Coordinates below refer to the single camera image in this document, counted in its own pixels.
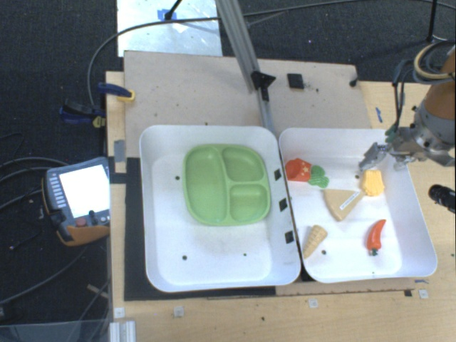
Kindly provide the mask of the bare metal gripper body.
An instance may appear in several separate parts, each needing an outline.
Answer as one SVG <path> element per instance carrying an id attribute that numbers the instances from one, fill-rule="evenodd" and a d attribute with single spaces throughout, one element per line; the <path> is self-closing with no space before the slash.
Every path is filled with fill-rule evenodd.
<path id="1" fill-rule="evenodd" d="M 450 155 L 454 144 L 445 142 L 426 127 L 393 126 L 385 132 L 388 153 L 410 153 L 415 156 L 414 162 L 431 160 L 443 167 L 454 167 L 455 158 Z"/>

